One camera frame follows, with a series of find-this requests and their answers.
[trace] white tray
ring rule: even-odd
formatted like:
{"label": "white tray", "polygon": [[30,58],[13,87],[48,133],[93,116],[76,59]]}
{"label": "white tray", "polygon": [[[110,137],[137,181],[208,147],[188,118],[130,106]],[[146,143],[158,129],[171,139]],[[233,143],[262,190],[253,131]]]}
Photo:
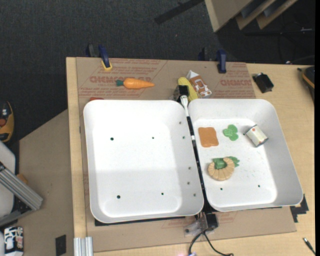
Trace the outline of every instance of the white tray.
{"label": "white tray", "polygon": [[84,111],[90,209],[103,223],[191,216],[204,205],[183,107],[94,100]]}
{"label": "white tray", "polygon": [[[297,205],[302,188],[275,108],[262,99],[196,99],[188,106],[208,202],[218,211]],[[239,138],[223,134],[235,125]],[[244,133],[258,125],[268,140],[256,147]],[[218,146],[202,147],[198,128],[213,127]],[[240,162],[230,179],[217,181],[207,172],[214,158]]]}
{"label": "white tray", "polygon": [[[209,204],[221,212],[297,205],[302,188],[274,107],[262,99],[195,99],[189,114]],[[183,107],[171,100],[94,100],[84,108],[90,208],[103,223],[195,215],[204,197]],[[239,138],[223,130],[235,125]],[[244,133],[258,125],[256,147]],[[202,147],[213,127],[218,146]],[[214,158],[240,162],[230,179],[207,172]]]}

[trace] wooden shelf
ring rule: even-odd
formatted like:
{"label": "wooden shelf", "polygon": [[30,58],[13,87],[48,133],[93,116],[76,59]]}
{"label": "wooden shelf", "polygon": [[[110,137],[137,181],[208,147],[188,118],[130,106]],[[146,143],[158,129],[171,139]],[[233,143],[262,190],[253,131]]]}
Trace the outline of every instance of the wooden shelf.
{"label": "wooden shelf", "polygon": [[261,13],[256,17],[256,21],[260,29],[264,29],[267,25],[269,25],[275,18],[277,18],[280,14],[282,14],[286,9],[292,6],[298,0],[287,0],[284,4],[278,7],[273,14],[270,16],[266,16],[264,13]]}
{"label": "wooden shelf", "polygon": [[205,0],[214,32],[221,29],[253,0]]}
{"label": "wooden shelf", "polygon": [[258,15],[260,15],[268,6],[270,6],[276,0],[266,0],[261,5],[258,6],[253,12],[250,13],[249,16],[243,17],[241,13],[239,13],[235,19],[238,24],[240,30],[245,28],[249,23],[251,23]]}

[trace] cardboard box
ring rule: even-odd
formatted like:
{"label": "cardboard box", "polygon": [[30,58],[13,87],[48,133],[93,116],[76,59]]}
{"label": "cardboard box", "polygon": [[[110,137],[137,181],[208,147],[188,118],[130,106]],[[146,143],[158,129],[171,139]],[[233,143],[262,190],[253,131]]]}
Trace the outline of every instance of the cardboard box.
{"label": "cardboard box", "polygon": [[[227,62],[227,73],[219,74],[213,61],[153,59],[111,59],[112,71],[104,71],[99,58],[76,58],[83,183],[87,235],[93,238],[95,252],[189,243],[184,227],[194,216],[96,225],[90,210],[88,163],[83,109],[91,97],[103,99],[166,100],[174,94],[178,78],[189,70],[200,74],[216,99],[254,99],[251,77],[245,63]],[[155,87],[128,90],[116,87],[115,80],[135,77],[155,83]],[[216,213],[219,227],[209,234],[213,240],[278,234],[296,231],[289,207]]]}
{"label": "cardboard box", "polygon": [[22,256],[24,254],[24,230],[21,226],[4,229],[5,256]]}

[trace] black cable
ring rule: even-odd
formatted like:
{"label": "black cable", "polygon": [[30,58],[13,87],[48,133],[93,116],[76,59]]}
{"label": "black cable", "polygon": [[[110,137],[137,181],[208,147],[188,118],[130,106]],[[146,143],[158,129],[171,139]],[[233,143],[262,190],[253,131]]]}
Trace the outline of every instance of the black cable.
{"label": "black cable", "polygon": [[291,62],[291,61],[285,61],[283,53],[282,53],[281,38],[284,37],[287,40],[289,40],[291,43],[294,44],[294,49],[293,49],[293,53],[292,53],[292,58],[291,59],[296,62],[296,61],[300,60],[300,59],[295,60],[297,44],[298,44],[299,48],[302,49],[303,51],[306,52],[307,50],[302,44],[298,43],[298,41],[292,39],[289,35],[287,35],[287,33],[290,32],[290,30],[288,30],[287,28],[288,28],[288,26],[292,27],[292,25],[294,25],[295,27],[298,27],[300,29],[300,31],[302,32],[302,30],[304,29],[304,26],[302,24],[300,24],[299,22],[297,22],[297,21],[285,22],[285,18],[284,18],[284,14],[283,13],[281,14],[280,17],[281,17],[282,27],[281,27],[281,30],[280,30],[281,33],[277,37],[277,47],[278,47],[279,59],[280,59],[282,64],[287,64],[287,62]]}
{"label": "black cable", "polygon": [[217,250],[213,247],[213,245],[211,244],[209,238],[207,237],[206,231],[204,231],[202,234],[205,236],[205,238],[206,238],[206,240],[208,241],[209,245],[211,246],[211,248],[212,248],[217,254],[220,254],[220,255],[223,255],[223,256],[234,256],[233,253],[224,254],[224,253],[222,253],[222,252],[220,252],[220,251],[217,251]]}
{"label": "black cable", "polygon": [[216,249],[214,248],[214,246],[211,244],[209,238],[207,237],[206,231],[207,231],[207,230],[205,230],[205,231],[197,234],[197,235],[192,239],[192,241],[191,241],[191,243],[190,243],[190,246],[189,246],[188,255],[191,255],[191,254],[192,254],[191,249],[192,249],[193,244],[196,242],[196,240],[197,240],[201,235],[204,235],[205,238],[206,238],[206,240],[208,241],[209,245],[211,246],[211,248],[212,248],[217,254],[220,254],[220,255],[222,255],[222,256],[234,256],[233,253],[224,254],[224,253],[216,250]]}
{"label": "black cable", "polygon": [[190,245],[189,245],[189,250],[188,250],[188,255],[192,254],[191,252],[191,248],[194,245],[195,241],[202,235],[202,233],[197,234],[191,241]]}
{"label": "black cable", "polygon": [[296,62],[305,61],[305,60],[311,60],[311,59],[313,59],[313,61],[315,61],[315,55],[309,55],[309,56],[306,56],[306,57],[297,58],[295,60],[288,61],[288,64],[294,64]]}

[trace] power cord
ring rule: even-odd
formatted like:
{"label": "power cord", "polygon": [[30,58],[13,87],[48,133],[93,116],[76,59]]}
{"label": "power cord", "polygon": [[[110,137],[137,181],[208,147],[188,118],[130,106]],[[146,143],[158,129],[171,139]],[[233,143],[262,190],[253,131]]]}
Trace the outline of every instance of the power cord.
{"label": "power cord", "polygon": [[[306,36],[308,32],[311,32],[313,29],[312,28],[305,28],[305,25],[306,24],[303,24],[301,22],[298,22],[298,21],[289,21],[289,22],[286,22],[285,21],[285,18],[284,18],[284,14],[282,13],[281,14],[281,23],[282,23],[282,27],[281,27],[281,34],[278,35],[277,37],[277,48],[278,48],[278,55],[279,55],[279,58],[280,58],[280,61],[282,64],[293,64],[293,62],[300,62],[300,61],[307,61],[307,60],[310,60],[313,62],[315,61],[315,56],[314,55],[308,55],[306,57],[302,57],[302,58],[298,58],[296,59],[296,50],[297,50],[297,46],[303,50],[305,53],[312,53],[310,52],[309,50],[309,47],[306,47],[304,45],[302,45],[299,41],[295,40],[293,37],[290,36],[290,32],[294,33],[294,32],[297,32],[297,33],[301,33],[301,35],[304,35]],[[283,56],[283,53],[282,53],[282,49],[281,49],[281,39],[285,37],[288,41],[290,41],[291,43],[293,43],[294,45],[294,49],[293,49],[293,53],[292,53],[292,57],[291,59],[293,61],[285,61],[284,59],[284,56]]]}
{"label": "power cord", "polygon": [[214,248],[214,246],[212,245],[212,243],[210,242],[210,240],[209,240],[209,238],[208,238],[208,236],[207,236],[207,234],[206,234],[206,231],[207,231],[207,229],[204,230],[203,232],[197,234],[197,235],[192,239],[192,241],[191,241],[191,243],[190,243],[190,246],[189,246],[188,255],[191,255],[191,254],[192,254],[191,249],[192,249],[192,246],[194,245],[194,243],[197,241],[197,239],[198,239],[201,235],[204,235],[204,237],[205,237],[206,240],[208,241],[210,247],[211,247],[217,254],[220,254],[220,255],[222,255],[222,256],[234,256],[233,253],[224,254],[224,253],[216,250],[216,249]]}

